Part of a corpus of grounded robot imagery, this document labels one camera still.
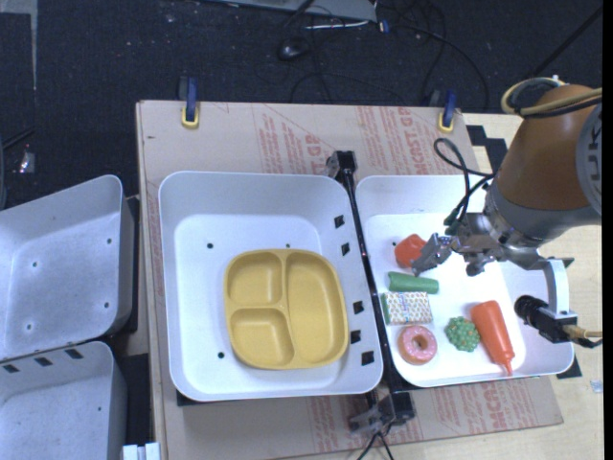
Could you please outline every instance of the white tray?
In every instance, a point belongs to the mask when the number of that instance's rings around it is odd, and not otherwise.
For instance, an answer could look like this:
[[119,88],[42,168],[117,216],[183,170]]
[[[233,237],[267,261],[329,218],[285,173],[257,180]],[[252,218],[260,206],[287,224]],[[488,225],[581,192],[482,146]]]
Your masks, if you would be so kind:
[[114,175],[0,212],[0,361],[118,331],[132,310],[133,250]]
[[[359,394],[377,386],[383,363],[372,300],[349,197],[339,183],[322,175],[176,172],[162,183],[159,199],[170,375],[179,392],[209,402]],[[336,227],[339,217],[344,222]],[[360,340],[326,366],[256,369],[232,352],[224,272],[243,252],[287,247],[331,262],[349,331],[360,331]],[[355,302],[364,310],[356,313]],[[368,356],[372,362],[362,364]]]
[[[428,240],[434,232],[443,234],[443,220],[464,195],[461,175],[372,176],[356,188],[356,201],[365,243],[379,293],[388,290],[389,271],[402,272],[394,256],[394,242],[417,233]],[[471,197],[469,211],[481,212],[485,192]],[[429,363],[410,365],[400,356],[397,336],[401,326],[386,326],[394,364],[410,383],[432,387],[485,380],[504,380],[503,368],[492,364],[483,345],[473,353],[456,350],[444,334],[451,317],[469,318],[469,308],[497,300],[507,324],[515,358],[511,378],[561,373],[573,363],[573,344],[553,344],[524,325],[513,310],[514,301],[524,294],[548,301],[544,274],[526,271],[512,263],[486,265],[484,273],[468,277],[462,256],[452,254],[442,265],[421,274],[439,281],[437,294],[430,295],[433,321],[427,324],[437,337],[439,351]]]
[[0,363],[0,458],[119,458],[126,407],[124,378],[101,342]]

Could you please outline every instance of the computer mouse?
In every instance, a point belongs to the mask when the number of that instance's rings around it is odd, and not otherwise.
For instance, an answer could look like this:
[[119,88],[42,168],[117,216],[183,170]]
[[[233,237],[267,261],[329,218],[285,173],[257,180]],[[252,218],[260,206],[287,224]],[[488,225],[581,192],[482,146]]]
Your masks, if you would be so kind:
[[277,57],[281,61],[291,61],[310,52],[310,44],[305,37],[294,35],[281,41],[277,49]]

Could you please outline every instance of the donut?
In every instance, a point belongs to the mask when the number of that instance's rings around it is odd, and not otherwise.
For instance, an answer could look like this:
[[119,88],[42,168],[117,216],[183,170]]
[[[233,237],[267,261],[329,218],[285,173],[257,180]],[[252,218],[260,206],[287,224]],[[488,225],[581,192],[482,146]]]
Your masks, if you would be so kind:
[[437,353],[437,338],[423,326],[408,326],[398,336],[398,349],[408,363],[425,364]]

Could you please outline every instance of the table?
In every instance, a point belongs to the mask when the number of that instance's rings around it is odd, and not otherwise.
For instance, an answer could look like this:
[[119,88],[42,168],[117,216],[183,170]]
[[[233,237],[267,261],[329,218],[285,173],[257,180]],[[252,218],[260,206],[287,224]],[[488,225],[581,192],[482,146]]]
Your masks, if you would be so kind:
[[[356,440],[351,447],[355,451],[350,452],[334,451],[338,448],[334,444],[319,448],[306,445],[301,431],[294,431],[281,442],[272,433],[265,440],[261,439],[261,433],[266,431],[260,429],[262,418],[270,422],[273,432],[275,427],[287,427],[292,431],[293,426],[304,426],[301,414],[314,405],[301,398],[177,406],[176,391],[168,372],[161,252],[155,237],[155,231],[159,230],[157,186],[168,173],[176,170],[228,171],[228,159],[231,166],[236,166],[232,170],[238,172],[323,173],[322,162],[332,150],[356,150],[361,175],[417,173],[410,171],[418,169],[419,165],[431,173],[451,173],[428,153],[429,140],[424,140],[433,134],[437,111],[430,108],[201,103],[200,128],[187,131],[180,126],[181,105],[175,102],[137,104],[152,410],[155,440],[162,446],[163,458],[256,458],[258,455],[259,458],[313,458],[311,453],[317,451],[327,451],[317,456],[322,459],[355,458],[363,440]],[[507,142],[519,125],[518,118],[505,115],[462,115],[458,112],[455,120],[457,131],[452,138],[457,140],[468,165],[483,170],[488,167],[486,152],[483,148],[470,147],[465,138],[465,125],[482,125],[488,137]],[[385,143],[394,143],[399,130],[404,134],[404,143],[386,149]],[[568,268],[571,307],[578,313],[582,327],[601,329],[601,228],[574,229],[548,244],[541,253],[576,258]],[[536,379],[543,380],[545,392],[553,389],[557,404],[550,412],[552,417],[561,412],[561,417],[549,424],[556,425],[469,436],[442,434],[440,437],[447,439],[392,446],[393,455],[396,458],[464,459],[471,454],[479,458],[514,459],[518,454],[527,453],[533,459],[603,458],[603,395],[598,391],[603,379],[602,347],[595,350],[577,347],[577,357],[582,377]],[[320,401],[315,405],[326,403]],[[228,426],[227,418],[232,418],[233,412],[236,424]],[[384,450],[379,449],[374,448],[367,458],[385,458]]]

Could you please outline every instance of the black floor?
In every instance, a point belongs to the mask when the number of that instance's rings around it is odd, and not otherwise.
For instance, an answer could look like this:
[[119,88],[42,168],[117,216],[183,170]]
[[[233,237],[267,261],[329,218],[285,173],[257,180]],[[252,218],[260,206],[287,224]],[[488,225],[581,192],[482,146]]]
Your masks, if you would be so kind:
[[[389,33],[204,1],[38,0],[34,91],[31,19],[0,13],[6,207],[104,173],[135,194],[134,106],[176,99],[181,76],[202,101],[422,105],[453,89],[462,110],[495,113],[534,73],[602,86],[602,0],[380,0],[377,15]],[[279,61],[294,35],[311,53]]]

